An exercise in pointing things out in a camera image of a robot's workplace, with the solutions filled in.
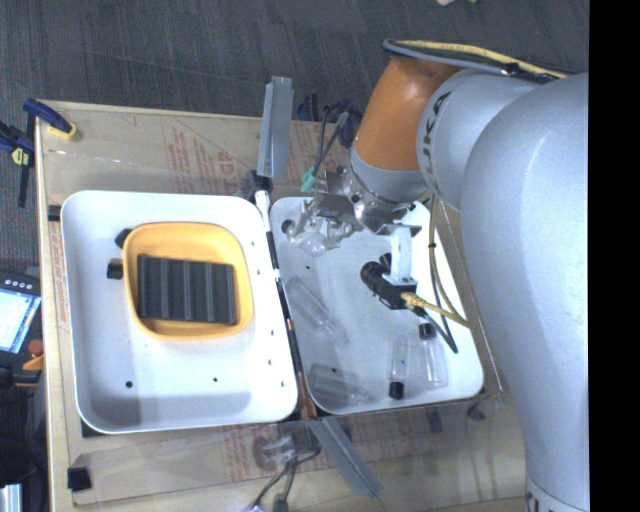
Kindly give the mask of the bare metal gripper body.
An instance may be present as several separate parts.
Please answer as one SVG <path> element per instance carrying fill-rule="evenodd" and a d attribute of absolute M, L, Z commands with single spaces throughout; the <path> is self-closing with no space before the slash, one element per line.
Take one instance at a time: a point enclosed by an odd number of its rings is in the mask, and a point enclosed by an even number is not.
<path fill-rule="evenodd" d="M 338 169 L 315 186 L 313 213 L 354 231 L 378 234 L 422 196 L 418 170 Z"/>

